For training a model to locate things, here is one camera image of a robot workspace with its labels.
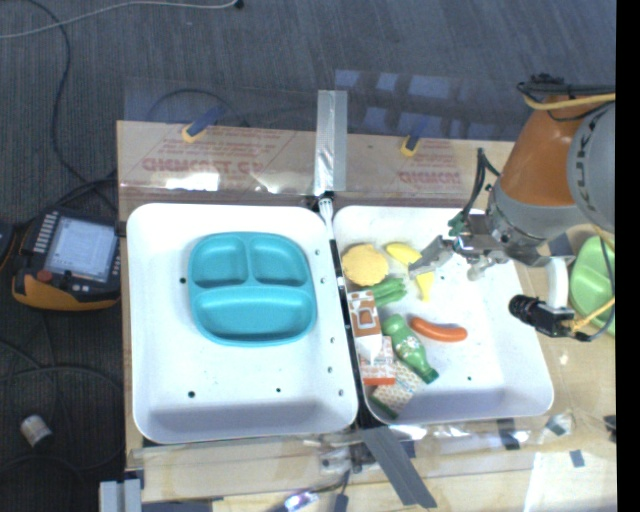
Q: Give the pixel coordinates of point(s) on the round yellow biscuit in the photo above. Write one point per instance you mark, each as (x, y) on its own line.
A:
(365, 264)

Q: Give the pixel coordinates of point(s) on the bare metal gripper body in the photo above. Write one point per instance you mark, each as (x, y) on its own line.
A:
(481, 240)

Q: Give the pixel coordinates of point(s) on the green divided plate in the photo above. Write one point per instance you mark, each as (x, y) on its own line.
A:
(590, 280)

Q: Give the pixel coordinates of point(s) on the white plastic tray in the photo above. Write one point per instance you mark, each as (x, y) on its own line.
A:
(225, 385)
(480, 370)

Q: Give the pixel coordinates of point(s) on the patterned packet with green edge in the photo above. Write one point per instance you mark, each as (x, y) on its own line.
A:
(397, 392)

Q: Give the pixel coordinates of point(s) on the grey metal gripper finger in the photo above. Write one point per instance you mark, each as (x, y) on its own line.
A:
(478, 270)
(431, 257)

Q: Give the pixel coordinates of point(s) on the silver metal can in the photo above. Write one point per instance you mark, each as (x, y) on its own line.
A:
(36, 430)

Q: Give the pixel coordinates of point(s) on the brown and white carton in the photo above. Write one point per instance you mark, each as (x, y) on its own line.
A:
(365, 320)

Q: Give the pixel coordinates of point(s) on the blue divided plate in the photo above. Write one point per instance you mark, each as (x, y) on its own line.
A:
(252, 305)

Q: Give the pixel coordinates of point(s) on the green bean pods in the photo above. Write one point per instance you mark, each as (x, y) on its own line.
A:
(389, 291)

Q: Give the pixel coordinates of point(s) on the black cylinder on white bracket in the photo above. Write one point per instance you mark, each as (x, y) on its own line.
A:
(542, 312)

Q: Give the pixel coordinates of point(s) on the orange and white packet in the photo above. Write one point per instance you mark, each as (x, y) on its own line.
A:
(380, 369)

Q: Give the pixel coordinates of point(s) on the yellow banana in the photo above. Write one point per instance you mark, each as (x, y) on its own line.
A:
(402, 252)

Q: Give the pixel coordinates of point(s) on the orange sausage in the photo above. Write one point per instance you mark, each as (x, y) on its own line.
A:
(439, 330)

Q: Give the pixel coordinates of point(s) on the brown cardboard board red print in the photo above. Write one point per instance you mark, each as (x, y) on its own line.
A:
(210, 165)

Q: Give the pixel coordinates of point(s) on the green bottle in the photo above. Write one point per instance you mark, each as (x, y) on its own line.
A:
(407, 345)

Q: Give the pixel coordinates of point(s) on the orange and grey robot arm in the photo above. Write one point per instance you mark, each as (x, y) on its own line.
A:
(537, 165)

